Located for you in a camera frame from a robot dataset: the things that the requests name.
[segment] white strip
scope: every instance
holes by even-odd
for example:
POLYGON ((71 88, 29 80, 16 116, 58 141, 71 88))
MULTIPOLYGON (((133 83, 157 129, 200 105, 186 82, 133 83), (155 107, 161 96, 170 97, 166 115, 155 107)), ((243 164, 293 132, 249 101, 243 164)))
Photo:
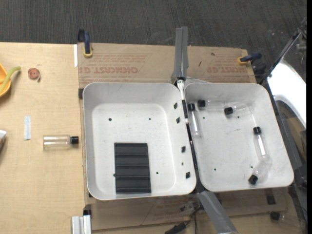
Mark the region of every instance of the white strip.
POLYGON ((78 67, 78 45, 74 44, 74 60, 75 60, 75 67, 78 67))
POLYGON ((24 140, 31 139, 31 116, 24 117, 24 140))

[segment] orange plastic object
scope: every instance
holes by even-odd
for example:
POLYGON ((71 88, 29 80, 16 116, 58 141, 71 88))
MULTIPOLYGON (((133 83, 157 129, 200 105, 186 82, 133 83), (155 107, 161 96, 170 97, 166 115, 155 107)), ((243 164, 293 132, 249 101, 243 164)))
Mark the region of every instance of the orange plastic object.
MULTIPOLYGON (((8 74, 8 72, 5 70, 5 68, 0 63, 0 80, 5 79, 7 74, 8 74)), ((10 87, 11 87, 11 80, 9 80, 8 83, 6 84, 4 90, 0 94, 0 97, 4 96, 6 94, 6 92, 9 91, 10 87)))

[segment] black cap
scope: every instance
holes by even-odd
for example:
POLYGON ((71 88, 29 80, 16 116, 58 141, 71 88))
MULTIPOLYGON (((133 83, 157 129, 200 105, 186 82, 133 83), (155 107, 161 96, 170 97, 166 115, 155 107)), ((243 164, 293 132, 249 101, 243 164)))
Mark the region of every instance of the black cap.
POLYGON ((70 137, 70 143, 71 144, 79 144, 79 137, 78 136, 70 137))
POLYGON ((200 99, 200 100, 197 102, 197 106, 198 106, 198 107, 205 107, 205 106, 206 106, 206 101, 200 99))
POLYGON ((195 111, 195 104, 194 104, 194 103, 188 104, 187 108, 188 108, 190 111, 195 111))
POLYGON ((271 212, 271 213, 270 213, 270 217, 271 217, 272 220, 278 221, 279 218, 281 217, 281 214, 280 214, 280 213, 277 213, 277 212, 271 212))
POLYGON ((253 133, 255 135, 260 135, 261 134, 261 128, 260 127, 254 127, 253 128, 253 133))
POLYGON ((248 179, 249 183, 252 185, 255 185, 258 181, 258 177, 256 175, 251 175, 250 178, 248 179))
POLYGON ((226 115, 230 115, 230 114, 232 114, 233 112, 234 112, 233 107, 227 107, 227 108, 224 109, 224 113, 225 113, 226 115))

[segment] gray carpet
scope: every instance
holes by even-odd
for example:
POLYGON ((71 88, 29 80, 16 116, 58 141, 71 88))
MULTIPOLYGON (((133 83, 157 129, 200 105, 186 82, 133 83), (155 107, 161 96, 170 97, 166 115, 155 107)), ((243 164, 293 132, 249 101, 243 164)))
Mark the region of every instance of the gray carpet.
POLYGON ((261 52, 272 65, 307 14, 307 0, 0 0, 0 41, 174 45, 189 27, 197 46, 261 52))

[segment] blue and yellow clamp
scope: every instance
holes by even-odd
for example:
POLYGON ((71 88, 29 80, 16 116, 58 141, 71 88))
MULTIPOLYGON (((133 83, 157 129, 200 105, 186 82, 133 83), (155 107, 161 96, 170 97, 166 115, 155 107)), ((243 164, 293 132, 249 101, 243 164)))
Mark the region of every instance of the blue and yellow clamp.
POLYGON ((246 65, 249 61, 251 62, 251 64, 253 64, 255 60, 261 59, 261 57, 262 57, 261 53, 254 53, 245 57, 237 58, 237 62, 239 65, 246 65))
POLYGON ((90 46, 90 34, 84 29, 79 29, 78 42, 84 42, 83 56, 90 58, 92 56, 92 47, 90 46))

